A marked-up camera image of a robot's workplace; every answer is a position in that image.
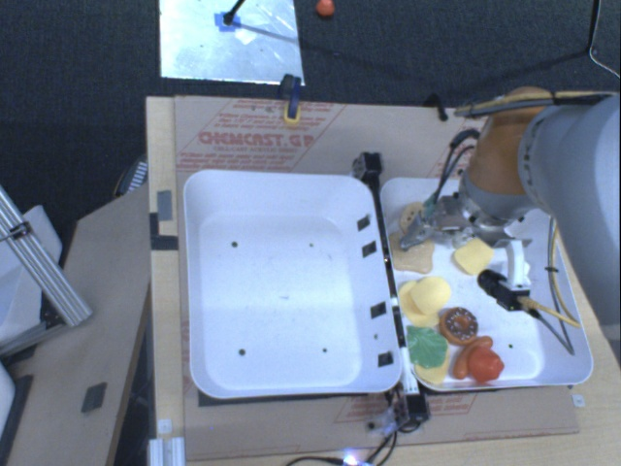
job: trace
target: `wire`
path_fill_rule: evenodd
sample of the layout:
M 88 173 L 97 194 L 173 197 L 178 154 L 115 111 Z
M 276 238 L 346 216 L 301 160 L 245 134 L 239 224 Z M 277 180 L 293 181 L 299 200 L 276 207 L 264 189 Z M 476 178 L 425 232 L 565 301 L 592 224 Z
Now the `wire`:
M 545 319 L 538 311 L 529 311 L 528 314 L 540 321 L 541 324 L 543 324 L 548 330 L 550 330 L 552 335 L 557 338 L 557 340 L 567 350 L 567 352 L 569 352 L 571 355 L 575 355 L 575 350 L 573 349 L 572 342 L 570 342 L 570 338 L 567 336 L 567 332 L 565 333 L 565 339 L 563 339 L 559 332 L 556 331 L 554 327 L 547 321 L 547 319 Z
M 392 434 L 392 443 L 390 444 L 390 449 L 388 449 L 388 452 L 386 453 L 386 455 L 384 455 L 384 458 L 379 461 L 376 466 L 383 466 L 384 464 L 386 464 L 386 462 L 388 462 L 388 459 L 390 459 L 390 456 L 392 455 L 395 447 L 397 446 L 397 435 L 399 435 L 398 432 Z
M 440 198 L 440 193 L 441 193 L 444 185 L 446 184 L 446 182 L 450 178 L 450 175 L 455 170 L 455 167 L 457 167 L 457 164 L 459 163 L 459 160 L 462 158 L 464 153 L 466 153 L 468 150 L 474 149 L 474 146 L 468 146 L 468 147 L 463 148 L 461 151 L 459 151 L 457 153 L 457 155 L 455 156 L 455 158 L 451 162 L 451 159 L 453 157 L 453 153 L 455 153 L 455 150 L 462 143 L 464 143 L 466 140 L 468 140 L 470 138 L 474 138 L 475 140 L 477 140 L 478 136 L 479 136 L 479 132 L 477 130 L 475 130 L 475 129 L 466 129 L 464 131 L 460 131 L 459 133 L 457 133 L 453 137 L 453 139 L 451 140 L 451 142 L 450 142 L 450 144 L 448 146 L 448 155 L 446 156 L 446 160 L 444 161 L 444 165 L 442 167 L 442 172 L 441 172 L 440 182 L 438 184 L 438 188 L 436 189 L 436 191 L 430 197 L 430 199 L 431 199 L 431 201 L 432 201 L 432 203 L 434 205 L 438 203 L 438 199 Z
M 520 303 L 520 305 L 524 308 L 525 311 L 542 311 L 544 313 L 548 313 L 549 315 L 556 317 L 557 319 L 560 319 L 561 321 L 567 324 L 570 324 L 574 328 L 580 327 L 580 323 L 572 319 L 569 319 L 567 316 L 563 316 L 561 313 L 558 313 L 557 311 L 554 311 L 553 309 L 550 309 L 549 307 L 543 306 L 542 304 L 537 302 L 535 299 L 532 299 L 531 297 L 517 297 L 517 301 Z
M 594 2 L 593 2 L 593 14 L 595 15 L 595 19 L 593 21 L 593 25 L 592 25 L 592 29 L 591 29 L 591 36 L 589 37 L 589 45 L 588 45 L 587 51 L 589 52 L 589 58 L 596 65 L 600 66 L 602 69 L 605 69 L 611 75 L 613 75 L 617 80 L 619 80 L 620 79 L 619 78 L 619 73 L 617 73 L 614 69 L 612 69 L 611 67 L 606 66 L 604 63 L 602 63 L 597 58 L 595 58 L 595 54 L 597 53 L 597 51 L 594 50 L 595 35 L 598 32 L 598 25 L 600 23 L 600 14 L 601 14 L 601 10 L 602 10 L 601 2 L 602 2 L 602 0 L 594 0 Z
M 286 466 L 293 466 L 304 461 L 324 462 L 327 464 L 336 464 L 337 466 L 343 466 L 343 460 L 338 457 L 322 457 L 320 455 L 305 455 L 289 461 Z
M 384 439 L 384 441 L 379 445 L 379 447 L 377 449 L 375 449 L 374 452 L 371 455 L 369 455 L 369 457 L 367 457 L 365 459 L 365 462 L 373 463 L 373 461 L 376 460 L 376 457 L 379 456 L 379 454 L 384 450 L 384 448 L 388 445 L 388 442 L 390 442 L 391 439 L 393 440 L 393 442 L 395 442 L 395 440 L 396 440 L 395 437 L 396 436 L 397 436 L 397 432 L 394 432 L 392 435 L 388 435 Z
M 470 104 L 455 109 L 457 117 L 488 116 L 503 111 L 525 109 L 527 107 L 545 107 L 550 105 L 594 105 L 601 100 L 618 95 L 616 91 L 558 91 L 522 93 L 509 95 L 479 104 Z
M 407 428 L 405 426 L 399 428 L 399 433 L 403 433 L 405 435 L 407 435 L 408 433 L 414 433 L 418 428 L 420 428 L 420 425 L 422 423 L 421 422 L 417 422 L 416 424 L 414 424 L 412 427 Z
M 550 218 L 550 226 L 548 231 L 548 250 L 547 250 L 547 275 L 550 281 L 550 290 L 552 293 L 552 299 L 556 305 L 558 310 L 558 305 L 561 305 L 563 312 L 567 315 L 569 319 L 573 322 L 577 323 L 579 326 L 578 320 L 572 316 L 570 310 L 567 307 L 567 304 L 563 300 L 563 295 L 561 295 L 561 289 L 559 288 L 558 277 L 556 276 L 558 273 L 558 269 L 556 268 L 556 252 L 557 252 L 557 242 L 559 239 L 559 228 L 556 225 L 556 220 L 551 217 Z

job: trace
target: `black cable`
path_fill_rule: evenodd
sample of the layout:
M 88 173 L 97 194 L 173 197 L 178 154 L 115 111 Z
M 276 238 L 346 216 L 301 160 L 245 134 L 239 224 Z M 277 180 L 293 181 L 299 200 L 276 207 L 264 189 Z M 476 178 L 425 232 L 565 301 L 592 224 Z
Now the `black cable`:
M 553 284 L 553 275 L 556 275 L 558 273 L 558 269 L 556 269 L 556 264 L 552 263 L 552 253 L 553 253 L 553 248 L 555 247 L 555 243 L 554 243 L 554 232 L 556 231 L 556 221 L 554 219 L 554 217 L 550 218 L 550 224 L 548 226 L 548 235 L 547 235 L 547 267 L 545 268 L 547 270 L 547 279 L 548 279 L 548 284 L 550 286 L 550 293 L 552 295 L 552 301 L 554 302 L 554 307 L 556 308 L 556 310 L 560 313 L 561 312 L 561 307 L 560 307 L 560 302 L 559 302 L 559 298 L 556 294 L 556 290 L 554 289 L 554 284 Z M 575 355 L 575 350 L 573 349 L 573 345 L 572 345 L 572 341 L 570 340 L 570 335 L 567 332 L 567 327 L 565 326 L 565 323 L 561 320 L 559 320 L 559 322 L 561 323 L 561 330 L 563 331 L 563 336 L 565 337 L 565 342 L 563 342 L 560 339 L 560 336 L 554 331 L 552 330 L 552 332 L 554 333 L 554 335 L 556 336 L 556 338 L 559 339 L 559 341 L 561 342 L 561 344 L 563 345 L 563 347 L 565 347 L 565 349 L 567 349 L 567 352 L 569 352 L 571 355 Z
M 448 179 L 450 178 L 450 175 L 457 167 L 459 160 L 464 156 L 464 153 L 472 149 L 474 149 L 474 145 L 468 145 L 467 147 L 464 147 L 457 153 L 457 155 L 455 156 L 452 162 L 450 161 L 450 158 L 452 157 L 453 152 L 455 152 L 455 149 L 454 148 L 450 149 L 448 157 L 446 158 L 446 162 L 444 163 L 444 168 L 442 169 L 442 175 L 440 177 L 440 183 L 438 184 L 438 189 L 436 189 L 436 191 L 433 194 L 434 204 L 438 202 L 441 191 L 444 188 L 444 185 L 446 184 Z
M 337 466 L 343 466 L 343 460 L 338 457 L 322 457 L 320 455 L 304 455 L 289 461 L 285 466 L 293 466 L 304 461 L 324 462 L 327 464 L 336 464 Z
M 392 435 L 388 435 L 381 444 L 379 444 L 379 447 L 377 449 L 375 449 L 373 451 L 373 453 L 367 457 L 365 459 L 365 462 L 370 462 L 373 463 L 373 461 L 376 460 L 376 457 L 379 456 L 379 453 L 382 452 L 384 450 L 384 448 L 386 447 L 386 445 L 388 444 L 388 442 L 390 442 L 390 439 L 393 438 L 394 435 L 397 435 L 397 432 L 394 432 Z
M 615 71 L 610 72 L 617 77 L 618 74 Z M 585 92 L 581 95 L 575 96 L 545 96 L 539 98 L 530 98 L 515 101 L 499 101 L 499 102 L 485 102 L 478 105 L 469 105 L 467 107 L 459 108 L 455 111 L 454 115 L 457 117 L 481 117 L 490 116 L 496 113 L 514 111 L 517 109 L 526 109 L 528 107 L 547 107 L 550 105 L 563 106 L 563 105 L 595 105 L 606 98 L 616 95 L 616 92 L 600 91 L 600 92 Z
M 407 435 L 409 433 L 414 433 L 416 430 L 420 428 L 420 425 L 422 424 L 422 422 L 418 421 L 412 426 L 406 426 L 406 424 L 404 424 L 401 428 L 399 428 L 399 433 L 403 433 L 404 435 Z
M 595 29 L 597 28 L 598 18 L 600 16 L 600 4 L 602 0 L 593 0 L 593 8 L 591 10 L 591 27 L 589 29 L 589 43 L 586 46 L 586 51 L 590 51 L 593 47 L 593 40 L 595 39 Z
M 538 321 L 541 321 L 543 326 L 545 326 L 548 330 L 550 330 L 552 335 L 556 337 L 556 339 L 561 343 L 561 345 L 565 348 L 565 350 L 569 352 L 571 355 L 575 355 L 575 350 L 573 349 L 572 343 L 569 341 L 569 339 L 565 341 L 563 337 L 559 334 L 559 332 L 554 329 L 554 327 L 547 321 L 547 319 L 545 319 L 539 313 L 539 311 L 531 310 L 528 312 L 528 314 L 534 317 L 535 319 L 537 319 Z
M 397 435 L 399 435 L 398 432 L 393 433 L 392 443 L 390 444 L 390 449 L 388 449 L 388 453 L 386 453 L 384 458 L 381 461 L 379 461 L 376 466 L 383 466 L 384 464 L 386 464 L 388 459 L 390 459 L 390 456 L 392 455 L 393 451 L 395 450 L 395 447 L 397 446 Z
M 457 149 L 460 145 L 462 145 L 469 138 L 474 138 L 475 140 L 478 140 L 479 135 L 480 133 L 474 128 L 464 129 L 463 131 L 460 131 L 453 137 L 453 139 L 450 141 L 449 146 L 452 149 Z

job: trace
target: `metal plate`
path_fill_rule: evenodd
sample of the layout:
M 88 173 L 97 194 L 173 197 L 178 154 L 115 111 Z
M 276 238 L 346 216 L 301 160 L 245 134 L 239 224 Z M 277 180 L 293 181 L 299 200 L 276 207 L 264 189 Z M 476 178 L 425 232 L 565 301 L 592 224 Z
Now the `metal plate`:
M 217 16 L 237 0 L 160 0 L 164 78 L 279 84 L 302 78 L 293 0 L 246 0 L 233 26 Z

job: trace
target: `cardboard sheet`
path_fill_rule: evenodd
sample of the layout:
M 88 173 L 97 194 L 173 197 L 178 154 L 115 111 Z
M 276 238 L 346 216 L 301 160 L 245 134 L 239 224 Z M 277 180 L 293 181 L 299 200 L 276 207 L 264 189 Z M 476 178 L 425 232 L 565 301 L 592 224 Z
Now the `cardboard sheet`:
M 300 124 L 282 121 L 283 102 L 178 97 L 177 196 L 183 236 L 182 188 L 206 168 L 348 174 L 362 151 L 382 154 L 382 181 L 436 176 L 450 139 L 483 120 L 411 107 L 302 103 Z M 184 436 L 188 460 L 371 448 L 381 436 L 368 423 L 386 410 L 383 395 L 223 403 L 201 397 L 188 372 L 185 249 L 180 241 Z M 432 418 L 402 444 L 576 433 L 564 387 L 434 395 Z
M 65 274 L 93 316 L 9 368 L 34 378 L 10 465 L 114 464 L 147 324 L 148 238 L 146 187 L 78 222 Z M 83 412 L 101 383 L 101 407 Z

